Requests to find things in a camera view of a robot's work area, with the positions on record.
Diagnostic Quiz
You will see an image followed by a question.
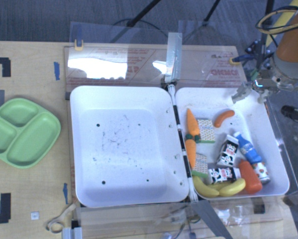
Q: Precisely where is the green divided plate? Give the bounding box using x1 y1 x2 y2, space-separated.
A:
0 97 62 170

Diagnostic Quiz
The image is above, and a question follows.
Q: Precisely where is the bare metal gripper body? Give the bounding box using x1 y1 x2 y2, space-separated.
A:
251 70 298 95

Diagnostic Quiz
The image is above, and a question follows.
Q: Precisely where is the yellow banana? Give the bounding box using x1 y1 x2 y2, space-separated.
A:
192 175 220 198
218 178 247 197

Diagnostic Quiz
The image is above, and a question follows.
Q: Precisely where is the black cylinder on white bracket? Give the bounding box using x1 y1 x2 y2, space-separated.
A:
281 86 298 122

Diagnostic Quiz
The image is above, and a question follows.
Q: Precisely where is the cow print milk carton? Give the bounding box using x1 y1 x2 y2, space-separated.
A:
215 134 240 168
207 166 242 185

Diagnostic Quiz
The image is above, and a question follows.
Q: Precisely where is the brown cardboard board red print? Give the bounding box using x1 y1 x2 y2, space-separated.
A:
63 44 298 236

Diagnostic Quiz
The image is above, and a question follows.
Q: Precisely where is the orange patterned juice carton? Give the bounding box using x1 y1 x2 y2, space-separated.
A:
196 118 216 144
191 153 209 179

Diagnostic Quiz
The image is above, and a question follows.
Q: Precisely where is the thin black and white rod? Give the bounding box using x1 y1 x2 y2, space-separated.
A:
167 83 199 203

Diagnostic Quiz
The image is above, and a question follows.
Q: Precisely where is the white plastic tray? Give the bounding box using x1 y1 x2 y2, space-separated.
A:
69 85 191 209
175 86 291 201

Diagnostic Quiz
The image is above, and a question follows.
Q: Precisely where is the orange carrot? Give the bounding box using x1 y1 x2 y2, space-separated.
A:
185 108 201 141
185 135 202 169

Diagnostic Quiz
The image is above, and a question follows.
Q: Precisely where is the blue bottle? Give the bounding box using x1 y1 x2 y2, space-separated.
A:
233 131 263 165

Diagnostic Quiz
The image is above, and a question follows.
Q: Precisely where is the orange sausage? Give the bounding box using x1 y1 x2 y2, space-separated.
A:
213 109 236 128

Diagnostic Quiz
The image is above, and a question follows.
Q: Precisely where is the white can red print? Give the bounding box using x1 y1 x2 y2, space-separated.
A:
253 161 272 185

